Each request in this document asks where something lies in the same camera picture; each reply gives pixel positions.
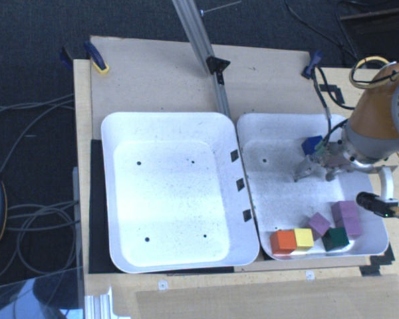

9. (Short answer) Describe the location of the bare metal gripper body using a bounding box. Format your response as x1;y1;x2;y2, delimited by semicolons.
313;140;387;175

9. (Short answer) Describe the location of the blue cube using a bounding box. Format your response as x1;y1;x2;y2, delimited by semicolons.
301;135;324;156

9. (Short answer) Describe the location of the white plastic tray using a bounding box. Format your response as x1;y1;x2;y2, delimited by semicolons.
100;111;261;274
235;112;390;262

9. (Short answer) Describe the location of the purple cube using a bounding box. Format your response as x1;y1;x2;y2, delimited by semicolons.
334;216;363;239
307;211;332;241
330;200;359;225

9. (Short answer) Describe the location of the green cube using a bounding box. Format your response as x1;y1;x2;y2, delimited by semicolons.
321;226;350;253

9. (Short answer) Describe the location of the yellow cube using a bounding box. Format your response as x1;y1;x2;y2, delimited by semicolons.
294;227;315;251

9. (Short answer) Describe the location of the orange cube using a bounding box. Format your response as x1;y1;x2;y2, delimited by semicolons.
269;229;298;255

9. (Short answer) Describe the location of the brown cardboard board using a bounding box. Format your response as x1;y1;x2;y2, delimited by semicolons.
89;35;370;274

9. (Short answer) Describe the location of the black cylinder on white bracket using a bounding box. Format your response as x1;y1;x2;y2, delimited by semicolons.
352;163;399;219

